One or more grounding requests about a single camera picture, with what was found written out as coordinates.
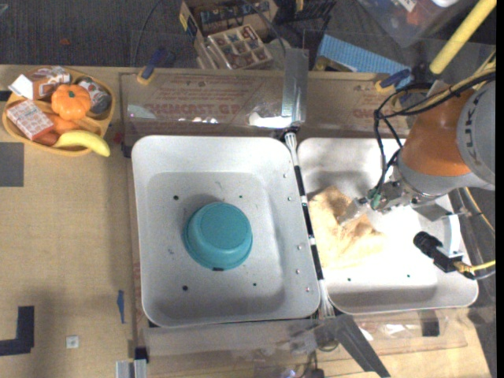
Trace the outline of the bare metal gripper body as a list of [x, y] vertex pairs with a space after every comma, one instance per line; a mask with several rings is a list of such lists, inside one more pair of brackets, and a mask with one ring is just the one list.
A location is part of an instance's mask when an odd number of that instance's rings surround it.
[[379, 213], [388, 213], [395, 207], [425, 204], [428, 195], [415, 191], [402, 180], [377, 184], [364, 197], [357, 198], [358, 208], [369, 208]]

